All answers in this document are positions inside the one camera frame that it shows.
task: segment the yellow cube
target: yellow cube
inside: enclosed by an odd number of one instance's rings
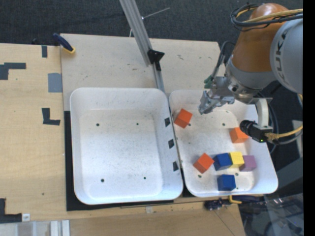
[[[239,151],[230,152],[229,156],[232,161],[232,165],[230,166],[230,168],[239,168],[245,163],[243,159],[243,155]]]

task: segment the metal pole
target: metal pole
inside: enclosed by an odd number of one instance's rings
[[[152,46],[151,46],[147,31],[144,27],[142,17],[139,13],[137,4],[135,0],[119,0],[119,1],[126,15],[129,26],[132,29],[132,33],[134,35],[134,38],[136,39],[136,42],[138,44],[138,47],[140,49],[144,62],[146,66],[149,66],[151,62],[148,56],[148,51],[152,50]],[[155,63],[153,63],[152,65],[153,65],[157,88],[165,92],[161,71],[157,70]]]

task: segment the wooden block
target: wooden block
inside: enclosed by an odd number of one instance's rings
[[[189,124],[190,119],[192,117],[192,113],[188,112],[185,109],[181,109],[179,114],[177,115],[174,124],[182,127],[182,128],[186,128],[186,126]]]
[[[232,140],[232,143],[243,143],[248,139],[248,135],[245,134],[239,127],[233,128],[230,131],[230,137]]]
[[[225,170],[232,165],[232,161],[228,153],[216,155],[214,157],[214,161],[216,171]]]
[[[207,171],[210,166],[214,163],[214,160],[208,156],[206,153],[203,153],[201,157],[193,164],[193,166],[200,171],[200,173],[204,173]]]
[[[243,159],[244,159],[244,164],[240,166],[240,171],[248,172],[248,171],[253,171],[254,169],[256,169],[257,164],[256,164],[255,157],[253,155],[244,155]]]
[[[244,165],[244,159],[241,152],[230,152],[229,156],[232,161],[230,168],[239,168],[240,166]]]
[[[231,191],[236,188],[234,175],[223,174],[218,177],[217,181],[219,191]]]

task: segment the white tray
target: white tray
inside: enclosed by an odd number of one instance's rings
[[[249,138],[241,144],[233,144],[229,131],[239,126],[244,119],[258,121],[255,105],[235,101],[231,105],[214,108],[212,113],[201,115],[198,111],[202,90],[177,90],[170,95],[170,108],[176,117],[182,109],[191,112],[190,126],[185,129],[174,125],[185,184],[197,197],[226,195],[268,194],[278,188],[278,178],[266,143]],[[216,154],[240,151],[243,155],[254,155],[257,168],[252,172],[240,172],[238,168],[216,171],[212,165],[201,174],[193,163],[206,153],[212,158]],[[222,174],[235,176],[236,188],[230,192],[219,191],[217,178]]]
[[[78,88],[70,97],[74,191],[88,205],[162,201],[183,190],[166,95]]]

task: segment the blue cube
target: blue cube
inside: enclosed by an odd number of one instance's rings
[[[231,191],[236,188],[234,175],[221,175],[218,177],[218,190]]]
[[[231,158],[228,153],[218,154],[213,160],[216,171],[224,170],[229,168],[232,165]]]

